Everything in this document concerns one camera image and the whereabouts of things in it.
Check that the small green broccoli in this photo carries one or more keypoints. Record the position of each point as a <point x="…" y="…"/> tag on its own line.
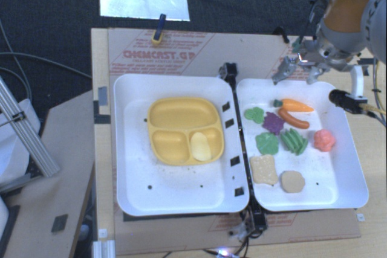
<point x="254" y="114"/>

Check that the green lettuce leaf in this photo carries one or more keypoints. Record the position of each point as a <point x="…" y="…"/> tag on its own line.
<point x="267" y="143"/>

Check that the orange carrot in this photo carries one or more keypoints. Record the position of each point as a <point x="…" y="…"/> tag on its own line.
<point x="297" y="105"/>

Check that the brown cardboard board red print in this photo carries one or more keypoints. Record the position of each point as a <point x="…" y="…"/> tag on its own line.
<point x="193" y="48"/>

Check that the thin black rod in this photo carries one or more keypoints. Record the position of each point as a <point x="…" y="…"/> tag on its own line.
<point x="241" y="133"/>

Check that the purple grapes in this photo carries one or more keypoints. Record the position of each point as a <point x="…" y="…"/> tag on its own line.
<point x="273" y="123"/>

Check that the black cylinder on white bracket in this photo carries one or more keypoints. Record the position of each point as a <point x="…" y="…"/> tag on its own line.
<point x="347" y="96"/>

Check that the round beige biscuit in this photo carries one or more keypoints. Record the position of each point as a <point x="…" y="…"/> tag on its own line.
<point x="292" y="181"/>

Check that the green bean pods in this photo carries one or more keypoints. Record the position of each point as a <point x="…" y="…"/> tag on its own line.
<point x="293" y="141"/>

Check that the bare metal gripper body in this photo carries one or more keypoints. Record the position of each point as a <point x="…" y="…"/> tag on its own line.
<point x="323" y="56"/>

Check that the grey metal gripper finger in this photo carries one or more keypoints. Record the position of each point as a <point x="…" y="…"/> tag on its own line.
<point x="283" y="69"/>
<point x="314" y="74"/>

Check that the orange sausage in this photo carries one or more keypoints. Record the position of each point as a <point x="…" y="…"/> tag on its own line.
<point x="293" y="119"/>

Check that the white plastic tray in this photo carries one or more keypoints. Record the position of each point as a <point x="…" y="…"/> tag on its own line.
<point x="136" y="136"/>
<point x="338" y="178"/>

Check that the beige bread slice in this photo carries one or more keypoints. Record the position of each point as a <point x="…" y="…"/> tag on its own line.
<point x="263" y="169"/>

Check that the pink cauliflower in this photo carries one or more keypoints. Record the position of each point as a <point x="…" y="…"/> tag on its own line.
<point x="324" y="140"/>

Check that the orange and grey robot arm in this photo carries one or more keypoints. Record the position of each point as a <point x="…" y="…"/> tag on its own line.
<point x="347" y="9"/>

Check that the pale yellow potato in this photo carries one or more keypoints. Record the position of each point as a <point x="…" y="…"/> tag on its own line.
<point x="201" y="146"/>

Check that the yellow divided plate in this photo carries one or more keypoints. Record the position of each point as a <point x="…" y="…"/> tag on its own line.
<point x="169" y="118"/>

